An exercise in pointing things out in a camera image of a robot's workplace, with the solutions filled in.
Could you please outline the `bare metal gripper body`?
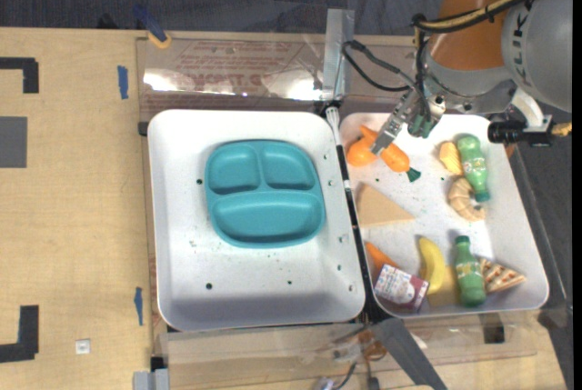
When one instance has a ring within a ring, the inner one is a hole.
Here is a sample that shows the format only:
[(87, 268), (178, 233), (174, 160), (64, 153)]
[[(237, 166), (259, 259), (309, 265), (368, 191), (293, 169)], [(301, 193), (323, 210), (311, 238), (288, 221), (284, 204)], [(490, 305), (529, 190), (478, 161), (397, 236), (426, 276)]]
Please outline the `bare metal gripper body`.
[(428, 137), (447, 113), (492, 115), (503, 112), (517, 87), (509, 80), (483, 95), (459, 95), (435, 81), (426, 81), (405, 93), (391, 115), (391, 136), (407, 131), (413, 137)]

